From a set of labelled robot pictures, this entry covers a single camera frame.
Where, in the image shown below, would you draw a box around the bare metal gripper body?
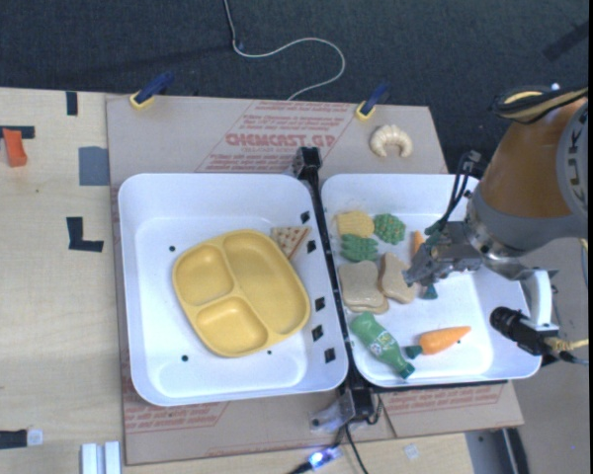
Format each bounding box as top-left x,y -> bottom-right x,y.
426,220 -> 531,281

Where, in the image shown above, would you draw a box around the beige bread slice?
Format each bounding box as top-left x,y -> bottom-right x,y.
337,260 -> 391,316
377,251 -> 419,306

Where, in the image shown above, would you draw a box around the green broccoli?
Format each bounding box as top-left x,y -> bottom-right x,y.
372,212 -> 408,245

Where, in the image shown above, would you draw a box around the white plastic tray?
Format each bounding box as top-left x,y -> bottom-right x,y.
117,172 -> 350,408
320,172 -> 546,389

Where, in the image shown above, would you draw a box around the green pea pods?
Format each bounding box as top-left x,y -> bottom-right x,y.
339,233 -> 381,264

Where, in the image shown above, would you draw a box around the large orange carrot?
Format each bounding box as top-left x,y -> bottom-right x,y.
404,325 -> 473,361

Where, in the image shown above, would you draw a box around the yellow corn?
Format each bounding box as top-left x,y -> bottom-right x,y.
332,209 -> 376,239

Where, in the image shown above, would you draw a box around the green plastic bottle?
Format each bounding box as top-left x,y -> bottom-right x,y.
349,311 -> 417,381

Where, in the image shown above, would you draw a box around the thin black rod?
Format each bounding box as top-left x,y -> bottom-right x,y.
306,175 -> 360,390

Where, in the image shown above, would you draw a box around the cream croissant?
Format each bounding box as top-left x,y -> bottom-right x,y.
368,123 -> 415,159

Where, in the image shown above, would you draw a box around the tan triangular pizza slice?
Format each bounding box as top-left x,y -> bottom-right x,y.
269,224 -> 312,261

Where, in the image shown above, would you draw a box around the yellow divided plate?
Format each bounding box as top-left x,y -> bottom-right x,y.
171,228 -> 312,359

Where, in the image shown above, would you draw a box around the brown cardboard board red print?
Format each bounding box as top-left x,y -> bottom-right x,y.
105,94 -> 526,466

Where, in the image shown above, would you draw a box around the orange block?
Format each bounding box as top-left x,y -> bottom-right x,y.
1,127 -> 30,169

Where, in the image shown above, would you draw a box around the black cylinder on white bracket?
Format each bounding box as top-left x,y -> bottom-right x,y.
489,269 -> 561,358

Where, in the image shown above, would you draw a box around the black block with wires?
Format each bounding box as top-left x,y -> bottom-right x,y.
293,145 -> 324,182
335,381 -> 382,425

